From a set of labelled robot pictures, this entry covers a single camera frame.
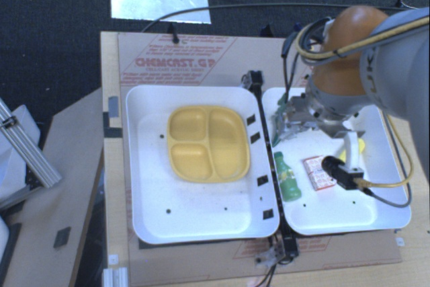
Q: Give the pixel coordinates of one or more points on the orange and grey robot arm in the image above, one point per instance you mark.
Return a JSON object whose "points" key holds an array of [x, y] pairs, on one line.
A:
{"points": [[386, 77]]}

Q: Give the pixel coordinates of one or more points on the yellow banana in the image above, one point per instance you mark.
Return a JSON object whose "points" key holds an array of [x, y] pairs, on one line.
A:
{"points": [[361, 145]]}

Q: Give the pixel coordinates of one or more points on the yellow divided plate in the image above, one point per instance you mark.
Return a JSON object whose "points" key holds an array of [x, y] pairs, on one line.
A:
{"points": [[218, 137]]}

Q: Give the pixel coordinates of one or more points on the thin black rod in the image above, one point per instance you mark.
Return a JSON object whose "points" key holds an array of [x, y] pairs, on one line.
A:
{"points": [[268, 144]]}

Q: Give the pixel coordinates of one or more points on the white plastic tray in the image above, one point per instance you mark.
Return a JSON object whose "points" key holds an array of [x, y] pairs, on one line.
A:
{"points": [[336, 211], [201, 205]]}

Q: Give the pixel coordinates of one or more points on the black cylinder on white bracket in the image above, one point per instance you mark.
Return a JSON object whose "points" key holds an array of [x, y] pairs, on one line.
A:
{"points": [[339, 171]]}

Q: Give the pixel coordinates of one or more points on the red and white carton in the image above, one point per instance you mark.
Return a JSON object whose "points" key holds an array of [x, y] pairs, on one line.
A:
{"points": [[317, 174]]}

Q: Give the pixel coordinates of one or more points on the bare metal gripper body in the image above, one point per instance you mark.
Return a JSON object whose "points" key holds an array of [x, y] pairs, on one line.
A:
{"points": [[302, 114]]}

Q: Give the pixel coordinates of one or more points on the green plastic bottle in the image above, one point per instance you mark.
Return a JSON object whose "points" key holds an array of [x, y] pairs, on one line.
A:
{"points": [[288, 179]]}

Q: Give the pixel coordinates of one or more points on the brown cardboard board red print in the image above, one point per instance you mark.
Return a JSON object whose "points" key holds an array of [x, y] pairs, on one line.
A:
{"points": [[188, 60]]}

